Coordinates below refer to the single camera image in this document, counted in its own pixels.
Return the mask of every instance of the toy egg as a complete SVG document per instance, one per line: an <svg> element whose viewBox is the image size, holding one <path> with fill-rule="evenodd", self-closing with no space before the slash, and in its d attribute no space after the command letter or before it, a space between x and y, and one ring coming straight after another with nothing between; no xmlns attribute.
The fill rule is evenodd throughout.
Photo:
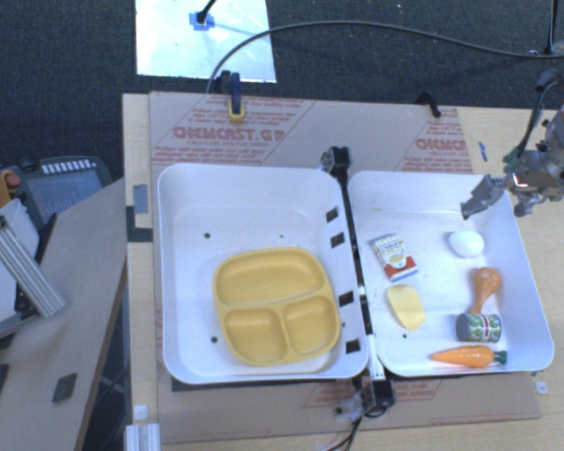
<svg viewBox="0 0 564 451"><path fill-rule="evenodd" d="M449 236L449 244L460 257L472 258L482 254L485 241L474 230L458 230Z"/></svg>

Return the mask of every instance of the carrot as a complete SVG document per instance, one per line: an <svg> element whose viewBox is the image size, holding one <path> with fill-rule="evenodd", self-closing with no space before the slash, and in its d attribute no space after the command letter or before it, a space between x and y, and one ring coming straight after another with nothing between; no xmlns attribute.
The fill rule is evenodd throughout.
<svg viewBox="0 0 564 451"><path fill-rule="evenodd" d="M434 361L468 367L486 367L493 361L502 365L508 360L508 354L502 350L493 352L487 346L461 346L452 350L436 352L431 356Z"/></svg>

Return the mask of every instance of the toy chicken drumstick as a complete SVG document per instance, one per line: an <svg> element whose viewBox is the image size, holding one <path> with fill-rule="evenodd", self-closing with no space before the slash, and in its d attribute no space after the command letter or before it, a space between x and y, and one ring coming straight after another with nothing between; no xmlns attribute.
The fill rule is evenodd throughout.
<svg viewBox="0 0 564 451"><path fill-rule="evenodd" d="M476 298L470 314L481 314L482 305L501 287L501 275L497 269L481 267L474 275L474 287Z"/></svg>

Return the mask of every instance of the beige surface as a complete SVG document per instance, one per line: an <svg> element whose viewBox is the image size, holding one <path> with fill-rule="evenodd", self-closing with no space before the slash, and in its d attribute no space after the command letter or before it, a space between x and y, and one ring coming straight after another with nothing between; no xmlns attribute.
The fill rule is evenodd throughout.
<svg viewBox="0 0 564 451"><path fill-rule="evenodd" d="M0 350L0 451L81 449L123 295L123 180L60 213L41 268L67 305L24 326ZM59 378L77 373L53 403Z"/></svg>
<svg viewBox="0 0 564 451"><path fill-rule="evenodd" d="M462 127L476 173L501 174L501 157L520 140L528 120L521 110L459 109ZM126 152L127 204L132 188L149 181L149 98L125 96L124 125ZM540 138L534 135L532 141ZM485 147L489 161L483 162L478 141ZM150 226L149 214L136 216L136 225ZM537 206L531 216L519 220L525 249L545 313L556 344L552 365L538 374L548 394L539 395L541 420L442 426L431 428L363 431L352 449L460 450L481 449L564 449L564 201ZM131 320L133 361L133 404L148 404L149 419L157 419L154 369L154 309L151 294L152 259L150 246L130 244ZM323 434L284 438L236 440L211 443L164 445L166 451L199 450L324 450L341 435Z"/></svg>

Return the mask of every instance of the black cable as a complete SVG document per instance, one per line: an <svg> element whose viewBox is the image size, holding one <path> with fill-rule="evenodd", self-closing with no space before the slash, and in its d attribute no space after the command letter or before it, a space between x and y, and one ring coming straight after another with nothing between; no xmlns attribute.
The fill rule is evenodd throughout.
<svg viewBox="0 0 564 451"><path fill-rule="evenodd" d="M380 416L384 415L387 409L388 408L381 408L381 409L375 408L371 411L366 412L364 416L368 417L369 419L377 419Z"/></svg>
<svg viewBox="0 0 564 451"><path fill-rule="evenodd" d="M102 446L99 448L99 451L106 451L109 444L111 444L118 436L119 430L121 429L121 426L123 425L124 422L125 422L125 409L123 409L123 411L119 413L115 425L111 428L111 431L107 435L106 439L102 442Z"/></svg>
<svg viewBox="0 0 564 451"><path fill-rule="evenodd" d="M552 0L550 5L549 32L547 35L547 47L545 47L545 51L544 51L545 54L550 54L554 49L554 33L556 32L557 3L558 0Z"/></svg>
<svg viewBox="0 0 564 451"><path fill-rule="evenodd" d="M543 76L547 74L551 76L552 80L547 83L542 83ZM535 127L539 123L539 119L541 118L541 111L543 110L543 101L545 100L545 96L547 93L552 90L553 88L559 88L564 91L564 79L562 76L556 72L556 70L547 70L541 75L540 82L537 85L537 89L539 91L539 96L537 97L537 101L535 102L535 106L530 115L530 119L528 120L528 125L526 126L525 135L523 136L520 144L516 147L518 153L516 156L520 158L523 155L523 152L526 149L526 145L528 144L528 139L532 134Z"/></svg>
<svg viewBox="0 0 564 451"><path fill-rule="evenodd" d="M445 37L442 35L433 34L432 32L426 32L424 30L416 30L414 28L409 28L406 26L400 25L393 25L392 23L380 23L380 22L368 22L363 20L324 20L324 21L316 21L316 22L303 22L303 23L292 23L289 25L278 26L275 28L270 28L269 30L264 30L263 32L259 32L252 37L242 41L238 45L236 45L232 50L230 50L224 57L219 61L215 70L212 72L211 77L209 78L209 82L207 83L207 88L205 90L206 93L211 92L212 83L215 80L215 76L217 72L222 68L222 66L227 62L227 60L236 54L242 47L248 45L249 43L261 39L262 37L266 37L268 35L273 35L277 33L287 32L290 30L297 30L299 28L308 28L308 27L315 27L315 26L368 26L374 27L379 29L385 30L396 30L398 32L404 32L408 34L418 35L420 37L428 37L430 39L437 39L441 41L446 41L448 43L453 43L454 45L460 45L462 47L470 48L473 50L477 50L479 52L486 52L488 54L496 54L502 56L509 56L515 58L522 58L522 59L559 59L564 58L564 55L544 55L544 54L517 54L514 52L507 52L503 50L494 49L491 47L485 47L483 45L476 45L475 43L469 43L459 39L453 39L452 37Z"/></svg>
<svg viewBox="0 0 564 451"><path fill-rule="evenodd" d="M353 427L351 429L351 432L349 433L349 435L344 440L342 440L338 444L335 444L333 447L328 448L326 451L337 451L342 446L345 446L343 448L343 451L349 451L351 449L351 446L353 445L353 440L355 439L355 434L357 434L357 429L359 428L359 425L361 424L361 420L362 420L362 418L360 417L353 423Z"/></svg>
<svg viewBox="0 0 564 451"><path fill-rule="evenodd" d="M102 393L94 401L94 409L98 407L98 405L102 402L102 400L105 399L111 393L111 391L113 391L119 380L127 374L129 367L130 367L130 363L128 362L123 367L123 369L121 369L121 371L111 380L108 386L106 386L106 389L102 391Z"/></svg>

